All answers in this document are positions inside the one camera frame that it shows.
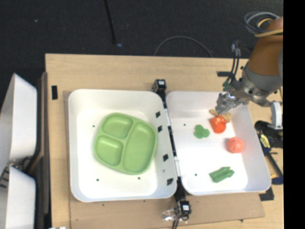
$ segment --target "red toy food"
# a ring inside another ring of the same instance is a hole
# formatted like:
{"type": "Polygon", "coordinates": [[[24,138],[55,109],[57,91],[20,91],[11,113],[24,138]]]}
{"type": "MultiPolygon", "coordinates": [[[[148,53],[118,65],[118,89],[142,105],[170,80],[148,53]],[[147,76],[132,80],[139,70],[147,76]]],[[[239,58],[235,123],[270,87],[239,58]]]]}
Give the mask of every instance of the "red toy food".
{"type": "Polygon", "coordinates": [[[219,115],[210,119],[210,124],[215,133],[222,133],[225,130],[225,124],[227,124],[227,121],[221,115],[219,115]]]}
{"type": "Polygon", "coordinates": [[[227,149],[231,153],[241,153],[244,149],[244,141],[238,137],[232,137],[227,141],[227,149]]]}

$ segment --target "green plate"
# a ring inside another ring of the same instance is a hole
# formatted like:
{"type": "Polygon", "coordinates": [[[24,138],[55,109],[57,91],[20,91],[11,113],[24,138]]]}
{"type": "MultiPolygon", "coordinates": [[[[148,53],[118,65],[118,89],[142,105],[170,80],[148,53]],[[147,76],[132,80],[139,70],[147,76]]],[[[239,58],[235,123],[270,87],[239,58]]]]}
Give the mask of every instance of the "green plate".
{"type": "Polygon", "coordinates": [[[94,154],[104,165],[131,175],[150,166],[158,135],[154,127],[127,114],[106,116],[94,140],[94,154]]]}

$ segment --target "wooden table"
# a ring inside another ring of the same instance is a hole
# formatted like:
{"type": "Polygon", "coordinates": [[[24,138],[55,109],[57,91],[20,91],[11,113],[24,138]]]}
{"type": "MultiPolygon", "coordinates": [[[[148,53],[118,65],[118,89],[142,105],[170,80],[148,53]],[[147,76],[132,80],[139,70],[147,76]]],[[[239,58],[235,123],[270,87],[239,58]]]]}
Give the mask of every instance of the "wooden table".
{"type": "MultiPolygon", "coordinates": [[[[246,59],[240,61],[245,65],[246,59]]],[[[52,226],[78,228],[171,228],[160,212],[173,198],[147,201],[82,203],[70,193],[63,93],[80,88],[149,90],[154,80],[165,79],[167,91],[222,91],[223,77],[232,59],[110,55],[46,54],[47,112],[50,150],[52,226]]],[[[280,100],[273,94],[270,100],[280,100]]],[[[271,111],[249,104],[253,123],[271,122],[271,111]]],[[[274,157],[283,167],[282,149],[274,157]]],[[[268,163],[270,173],[275,173],[268,163]]],[[[224,196],[188,196],[192,215],[179,225],[185,229],[284,228],[284,188],[272,185],[274,200],[261,202],[258,193],[224,196]]]]}

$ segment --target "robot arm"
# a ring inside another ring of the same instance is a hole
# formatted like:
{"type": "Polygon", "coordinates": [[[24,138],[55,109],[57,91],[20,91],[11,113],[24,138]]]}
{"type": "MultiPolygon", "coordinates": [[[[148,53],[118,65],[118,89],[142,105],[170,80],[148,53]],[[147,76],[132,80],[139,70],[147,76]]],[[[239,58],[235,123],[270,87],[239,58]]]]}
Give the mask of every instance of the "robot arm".
{"type": "Polygon", "coordinates": [[[215,109],[218,114],[250,101],[262,107],[273,107],[274,103],[267,100],[267,97],[283,85],[283,21],[283,17],[266,12],[251,12],[245,16],[247,29],[259,39],[246,66],[242,68],[242,77],[239,80],[235,79],[235,75],[240,46],[238,43],[233,44],[234,63],[223,85],[226,93],[219,94],[217,99],[215,109]],[[255,27],[251,26],[250,21],[257,17],[260,20],[255,27]],[[268,26],[261,29],[266,22],[268,26]]]}

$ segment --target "white tray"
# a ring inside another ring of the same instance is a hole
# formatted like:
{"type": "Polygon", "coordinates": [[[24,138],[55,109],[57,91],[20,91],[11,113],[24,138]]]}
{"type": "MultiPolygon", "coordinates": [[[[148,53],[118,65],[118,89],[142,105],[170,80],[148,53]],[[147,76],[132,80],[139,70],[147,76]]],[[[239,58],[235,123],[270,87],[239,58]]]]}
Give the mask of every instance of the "white tray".
{"type": "Polygon", "coordinates": [[[163,102],[149,91],[79,89],[68,99],[70,184],[83,202],[168,198],[176,191],[177,175],[163,102]],[[103,118],[119,112],[152,124],[158,145],[148,170],[129,175],[101,164],[93,142],[103,118]]]}
{"type": "Polygon", "coordinates": [[[270,173],[247,105],[230,110],[231,122],[221,134],[213,132],[210,109],[216,106],[219,92],[170,92],[166,97],[168,113],[183,187],[192,195],[266,191],[270,173]],[[194,136],[196,125],[210,130],[208,138],[194,136]],[[243,152],[226,150],[226,140],[244,140],[243,152]],[[209,173],[221,167],[235,171],[231,178],[214,183],[209,173]]]}

